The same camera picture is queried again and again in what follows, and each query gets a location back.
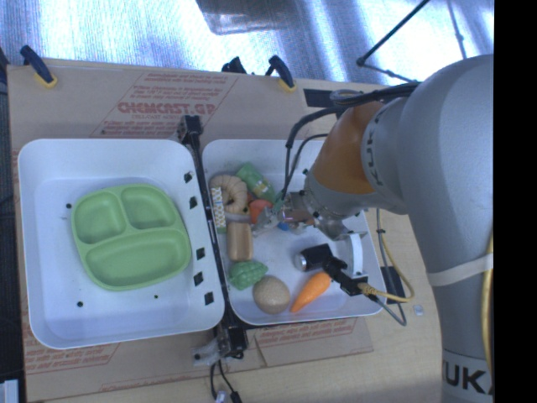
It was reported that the green divided plate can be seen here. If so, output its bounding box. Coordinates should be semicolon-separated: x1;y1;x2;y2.
70;183;193;292

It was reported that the thin black and white rod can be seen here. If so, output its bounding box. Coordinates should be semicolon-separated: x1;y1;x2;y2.
189;130;236;343

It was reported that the black block with thin wires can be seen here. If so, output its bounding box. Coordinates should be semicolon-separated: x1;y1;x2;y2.
175;114;205;144
212;324;249;359

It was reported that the tan bread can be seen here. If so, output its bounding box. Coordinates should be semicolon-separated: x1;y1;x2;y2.
226;221;255;263

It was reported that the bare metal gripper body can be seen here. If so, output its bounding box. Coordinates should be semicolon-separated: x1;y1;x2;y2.
273;191;323;231

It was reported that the orange red toy food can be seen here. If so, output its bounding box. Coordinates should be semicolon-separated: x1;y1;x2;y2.
248;199;274;225

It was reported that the orange carrot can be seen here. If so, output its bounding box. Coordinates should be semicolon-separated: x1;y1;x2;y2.
289;271;333;314

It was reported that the brown cardboard board red print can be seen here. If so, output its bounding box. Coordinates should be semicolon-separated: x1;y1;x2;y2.
6;56;420;403

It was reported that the beige round biscuit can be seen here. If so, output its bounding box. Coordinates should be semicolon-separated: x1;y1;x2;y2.
252;275;292;316

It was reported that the tan croissant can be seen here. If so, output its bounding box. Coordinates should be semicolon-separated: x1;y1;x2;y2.
208;174;249;215

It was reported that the green toy corn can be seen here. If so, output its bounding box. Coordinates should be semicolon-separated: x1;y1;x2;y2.
228;259;269;291

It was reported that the white plastic tray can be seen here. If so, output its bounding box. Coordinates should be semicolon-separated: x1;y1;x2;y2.
201;139;388;327
17;138;226;350

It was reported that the white carton with yellow print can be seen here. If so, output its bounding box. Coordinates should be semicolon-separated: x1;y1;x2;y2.
211;186;228;234

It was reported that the black cylinder on white bracket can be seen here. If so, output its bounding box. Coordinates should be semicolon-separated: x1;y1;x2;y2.
293;231;370;297

